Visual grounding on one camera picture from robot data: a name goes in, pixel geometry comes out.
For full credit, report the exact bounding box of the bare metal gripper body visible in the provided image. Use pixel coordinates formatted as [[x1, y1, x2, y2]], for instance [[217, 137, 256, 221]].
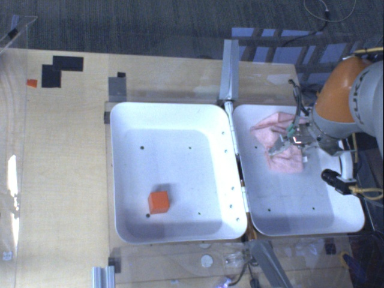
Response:
[[288, 122, 321, 150]]

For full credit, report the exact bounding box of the pink cloth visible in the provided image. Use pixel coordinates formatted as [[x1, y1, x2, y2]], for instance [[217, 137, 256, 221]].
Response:
[[250, 112, 305, 175]]

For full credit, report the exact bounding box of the white plastic tray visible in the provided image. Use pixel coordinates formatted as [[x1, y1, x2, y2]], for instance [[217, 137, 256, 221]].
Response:
[[109, 101, 248, 245], [232, 104, 366, 238]]

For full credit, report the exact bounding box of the orange cube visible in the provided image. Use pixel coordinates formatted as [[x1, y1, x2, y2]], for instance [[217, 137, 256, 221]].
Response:
[[147, 190, 171, 215]]

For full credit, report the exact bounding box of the black cylinder on white bracket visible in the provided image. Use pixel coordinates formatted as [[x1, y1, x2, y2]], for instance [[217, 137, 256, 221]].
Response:
[[320, 150, 358, 196]]

